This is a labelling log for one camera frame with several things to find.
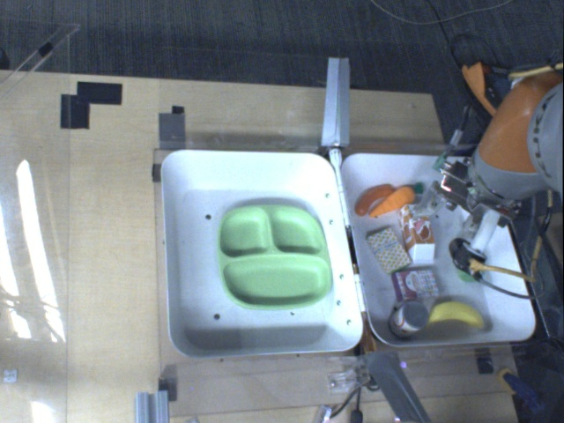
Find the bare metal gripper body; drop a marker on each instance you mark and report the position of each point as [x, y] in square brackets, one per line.
[456, 183]

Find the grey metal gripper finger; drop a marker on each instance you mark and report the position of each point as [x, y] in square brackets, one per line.
[439, 207]
[425, 201]

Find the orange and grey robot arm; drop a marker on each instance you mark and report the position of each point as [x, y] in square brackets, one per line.
[506, 135]

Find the orange carrot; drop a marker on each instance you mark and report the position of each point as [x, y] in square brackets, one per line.
[394, 200]

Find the white and brown carton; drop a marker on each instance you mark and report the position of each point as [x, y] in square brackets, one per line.
[420, 240]

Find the orange sausage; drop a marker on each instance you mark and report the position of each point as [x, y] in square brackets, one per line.
[372, 197]

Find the small green toy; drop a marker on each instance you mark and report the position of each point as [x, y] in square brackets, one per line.
[465, 276]

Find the purple carton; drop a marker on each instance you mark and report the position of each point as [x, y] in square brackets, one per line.
[414, 284]

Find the yellow banana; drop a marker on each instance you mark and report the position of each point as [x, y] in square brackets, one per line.
[456, 315]

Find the white plastic tray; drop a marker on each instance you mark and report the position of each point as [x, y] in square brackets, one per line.
[498, 306]
[194, 254]

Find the small grey-topped can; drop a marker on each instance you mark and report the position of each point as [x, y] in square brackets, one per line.
[410, 320]

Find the green divided plate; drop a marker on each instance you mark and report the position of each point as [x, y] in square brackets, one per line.
[275, 276]

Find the pale wood board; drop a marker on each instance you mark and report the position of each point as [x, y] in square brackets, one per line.
[264, 113]

